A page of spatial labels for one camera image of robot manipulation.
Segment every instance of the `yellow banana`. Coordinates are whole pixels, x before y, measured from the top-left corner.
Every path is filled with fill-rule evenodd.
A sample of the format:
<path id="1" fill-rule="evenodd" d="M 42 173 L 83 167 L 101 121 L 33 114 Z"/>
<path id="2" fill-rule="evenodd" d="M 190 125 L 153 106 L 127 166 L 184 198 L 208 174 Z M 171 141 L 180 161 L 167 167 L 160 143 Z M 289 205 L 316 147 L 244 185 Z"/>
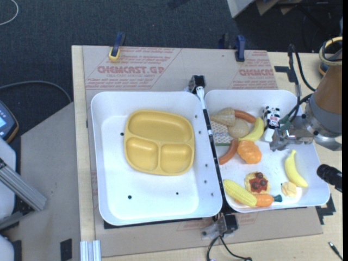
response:
<path id="1" fill-rule="evenodd" d="M 256 117 L 256 120 L 254 123 L 254 128 L 246 136 L 244 136 L 242 138 L 238 138 L 238 141 L 251 140 L 251 141 L 255 142 L 263 135 L 264 127 L 265 127 L 265 124 L 264 124 L 262 118 Z"/>
<path id="2" fill-rule="evenodd" d="M 305 188 L 308 186 L 308 184 L 297 171 L 295 164 L 295 153 L 295 150 L 291 150 L 291 154 L 285 159 L 285 172 L 291 182 L 298 187 Z"/>

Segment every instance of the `white tray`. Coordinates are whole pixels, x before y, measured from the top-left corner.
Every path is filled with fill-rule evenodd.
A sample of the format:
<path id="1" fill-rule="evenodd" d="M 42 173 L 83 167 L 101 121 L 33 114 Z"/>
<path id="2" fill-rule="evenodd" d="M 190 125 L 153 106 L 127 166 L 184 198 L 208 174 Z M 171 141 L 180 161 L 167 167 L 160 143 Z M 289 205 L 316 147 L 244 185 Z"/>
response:
<path id="1" fill-rule="evenodd" d="M 180 176 L 137 171 L 127 163 L 123 136 L 140 109 L 186 117 L 195 134 L 191 169 Z M 99 209 L 116 226 L 216 215 L 222 196 L 200 100 L 184 92 L 101 92 L 91 101 Z"/>
<path id="2" fill-rule="evenodd" d="M 262 110 L 269 105 L 278 107 L 281 117 L 291 111 L 296 104 L 296 97 L 285 90 L 212 90 L 205 96 L 205 102 L 209 115 L 219 110 L 232 107 L 246 111 L 254 116 L 261 116 Z M 330 197 L 328 184 L 320 179 L 316 170 L 320 165 L 314 144 L 290 145 L 283 151 L 272 151 L 269 143 L 256 141 L 262 152 L 262 159 L 258 164 L 246 164 L 236 153 L 226 164 L 220 166 L 222 179 L 231 179 L 244 186 L 245 176 L 254 171 L 266 175 L 271 185 L 270 194 L 281 194 L 282 202 L 274 202 L 269 207 L 251 208 L 238 204 L 226 194 L 228 204 L 236 211 L 257 212 L 261 210 L 298 208 L 307 206 L 319 206 L 325 204 Z M 307 188 L 297 188 L 296 197 L 286 197 L 282 194 L 281 183 L 288 181 L 284 170 L 284 160 L 290 154 L 291 149 L 296 150 L 295 161 L 299 173 L 306 179 Z M 226 146 L 216 146 L 217 156 L 220 157 L 227 151 Z"/>

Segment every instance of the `yellow divided plate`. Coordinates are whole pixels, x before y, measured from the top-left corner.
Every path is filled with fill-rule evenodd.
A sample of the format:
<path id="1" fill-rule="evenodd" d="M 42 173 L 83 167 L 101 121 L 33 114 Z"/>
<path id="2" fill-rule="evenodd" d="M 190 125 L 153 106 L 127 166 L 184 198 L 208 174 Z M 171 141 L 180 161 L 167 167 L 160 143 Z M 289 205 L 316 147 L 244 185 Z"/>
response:
<path id="1" fill-rule="evenodd" d="M 158 110 L 133 112 L 126 123 L 125 156 L 136 170 L 180 175 L 194 161 L 195 135 L 185 117 Z"/>

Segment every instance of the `corn cob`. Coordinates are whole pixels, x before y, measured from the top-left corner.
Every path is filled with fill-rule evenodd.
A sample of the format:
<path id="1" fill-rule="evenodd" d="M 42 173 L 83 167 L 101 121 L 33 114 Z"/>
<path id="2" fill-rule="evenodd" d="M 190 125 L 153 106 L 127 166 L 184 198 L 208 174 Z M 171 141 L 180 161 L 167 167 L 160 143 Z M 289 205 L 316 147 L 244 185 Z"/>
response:
<path id="1" fill-rule="evenodd" d="M 223 180 L 223 187 L 228 195 L 240 203 L 250 207 L 256 206 L 257 199 L 255 195 L 243 188 L 240 184 L 232 180 L 225 179 Z"/>

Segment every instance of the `toy food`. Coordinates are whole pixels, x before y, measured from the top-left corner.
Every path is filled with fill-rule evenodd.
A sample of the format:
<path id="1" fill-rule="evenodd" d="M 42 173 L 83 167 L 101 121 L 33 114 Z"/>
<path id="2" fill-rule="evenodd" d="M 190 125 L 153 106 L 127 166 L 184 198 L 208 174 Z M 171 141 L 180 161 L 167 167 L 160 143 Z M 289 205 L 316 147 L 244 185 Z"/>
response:
<path id="1" fill-rule="evenodd" d="M 253 194 L 268 194 L 271 185 L 261 172 L 251 172 L 244 178 L 245 188 Z"/>
<path id="2" fill-rule="evenodd" d="M 251 140 L 251 141 L 256 141 L 258 140 L 264 132 L 264 122 L 263 119 L 261 117 L 256 117 L 255 123 L 254 123 L 254 127 L 251 130 L 251 132 L 249 132 L 246 136 L 239 138 L 238 140 Z"/>
<path id="3" fill-rule="evenodd" d="M 262 157 L 259 147 L 251 140 L 240 141 L 238 143 L 237 153 L 248 164 L 258 163 Z"/>
<path id="4" fill-rule="evenodd" d="M 227 152 L 219 158 L 219 164 L 225 164 L 227 163 L 230 159 L 233 158 L 235 153 L 237 152 L 237 147 L 238 147 L 238 141 L 237 139 L 232 139 L 231 144 L 228 147 Z"/>
<path id="5" fill-rule="evenodd" d="M 296 185 L 293 182 L 282 183 L 282 193 L 285 196 L 295 197 L 297 193 Z"/>
<path id="6" fill-rule="evenodd" d="M 216 114 L 211 115 L 210 119 L 214 122 L 217 122 L 223 125 L 234 126 L 234 123 L 235 123 L 234 109 L 231 107 L 224 108 L 223 110 L 217 112 Z"/>
<path id="7" fill-rule="evenodd" d="M 256 206 L 257 207 L 268 207 L 270 206 L 273 202 L 282 202 L 282 196 L 280 194 L 276 196 L 272 196 L 270 194 L 254 194 L 256 197 Z"/>
<path id="8" fill-rule="evenodd" d="M 237 118 L 244 119 L 245 121 L 247 121 L 249 123 L 255 123 L 255 120 L 256 120 L 255 116 L 253 116 L 247 112 L 244 112 L 242 110 L 237 110 L 237 109 L 234 110 L 234 116 Z"/>
<path id="9" fill-rule="evenodd" d="M 255 195 L 247 191 L 240 184 L 229 179 L 224 179 L 223 187 L 226 193 L 230 195 L 232 198 L 234 198 L 236 201 L 249 207 L 256 206 L 257 199 Z"/>
<path id="10" fill-rule="evenodd" d="M 291 154 L 285 159 L 285 172 L 291 182 L 293 182 L 298 187 L 305 188 L 308 186 L 307 182 L 299 174 L 295 164 L 295 150 L 291 150 Z"/>
<path id="11" fill-rule="evenodd" d="M 227 126 L 228 133 L 233 138 L 242 138 L 249 133 L 247 122 L 241 118 L 235 118 L 234 126 Z"/>
<path id="12" fill-rule="evenodd" d="M 282 196 L 272 196 L 270 194 L 253 194 L 247 189 L 243 188 L 240 184 L 229 180 L 223 180 L 223 187 L 230 197 L 238 203 L 242 203 L 249 207 L 267 207 L 273 202 L 282 202 Z"/>

